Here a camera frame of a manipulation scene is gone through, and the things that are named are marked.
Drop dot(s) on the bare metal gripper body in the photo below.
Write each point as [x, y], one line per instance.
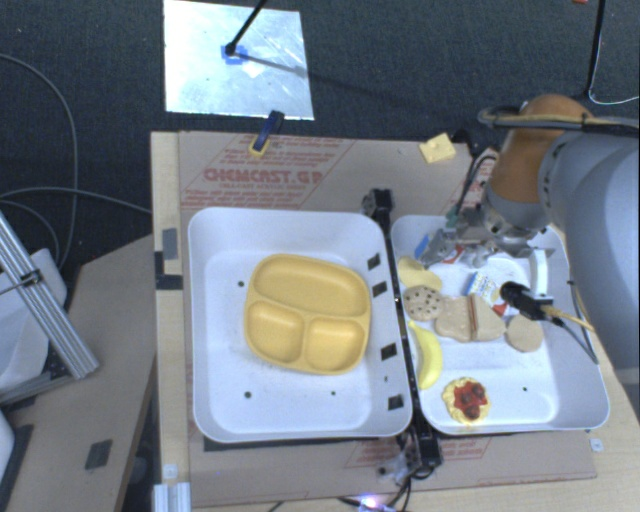
[505, 240]

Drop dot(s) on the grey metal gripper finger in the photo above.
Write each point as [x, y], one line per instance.
[436, 247]
[476, 257]

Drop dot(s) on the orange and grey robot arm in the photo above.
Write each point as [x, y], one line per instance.
[575, 200]

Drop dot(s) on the blue red white carton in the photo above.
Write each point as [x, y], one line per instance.
[422, 246]

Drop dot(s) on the white blue yellow small carton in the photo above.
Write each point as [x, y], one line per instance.
[482, 286]

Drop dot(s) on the pale yellow potato chip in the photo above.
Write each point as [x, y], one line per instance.
[415, 272]

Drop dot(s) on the chocolate chip cookie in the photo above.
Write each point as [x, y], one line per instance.
[422, 302]

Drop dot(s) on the red and white packet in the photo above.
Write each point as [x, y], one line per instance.
[502, 309]

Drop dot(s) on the tan sandwich bread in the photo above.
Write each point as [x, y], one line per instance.
[457, 320]

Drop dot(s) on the thin black rod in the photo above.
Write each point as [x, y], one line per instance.
[403, 320]

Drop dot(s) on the round tan biscuit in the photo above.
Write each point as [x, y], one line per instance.
[524, 334]

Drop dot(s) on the yellow cheese wedge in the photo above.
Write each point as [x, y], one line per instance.
[437, 148]

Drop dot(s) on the yellow banana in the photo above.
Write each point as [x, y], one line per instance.
[431, 357]

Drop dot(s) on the yellow divided plate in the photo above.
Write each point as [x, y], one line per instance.
[305, 285]

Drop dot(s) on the white plastic tray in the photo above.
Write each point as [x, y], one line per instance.
[530, 385]
[225, 390]

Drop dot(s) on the yellow pasta with red sauce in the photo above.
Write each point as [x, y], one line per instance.
[467, 400]

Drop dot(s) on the brown cardboard board red print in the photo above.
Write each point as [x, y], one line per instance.
[280, 170]

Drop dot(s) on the black cylinder on white bracket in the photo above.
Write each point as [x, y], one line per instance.
[520, 297]

